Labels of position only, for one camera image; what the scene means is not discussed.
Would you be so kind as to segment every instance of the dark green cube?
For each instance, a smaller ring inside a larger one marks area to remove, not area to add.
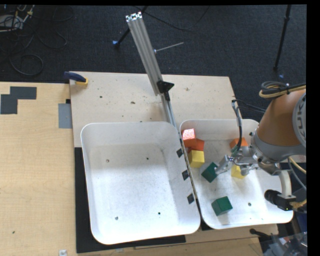
[[[227,196],[214,200],[211,206],[217,216],[225,214],[233,208]]]
[[[217,168],[217,165],[212,162],[202,173],[201,175],[208,181],[208,182],[212,182],[216,177],[216,170],[215,168]]]

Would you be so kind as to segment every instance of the black bracket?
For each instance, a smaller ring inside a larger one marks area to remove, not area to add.
[[[167,101],[170,101],[170,96],[169,96],[169,90],[174,87],[174,83],[171,82],[165,82],[165,81],[158,81],[156,83],[156,85],[158,86],[159,92],[161,94],[164,94],[164,97]]]

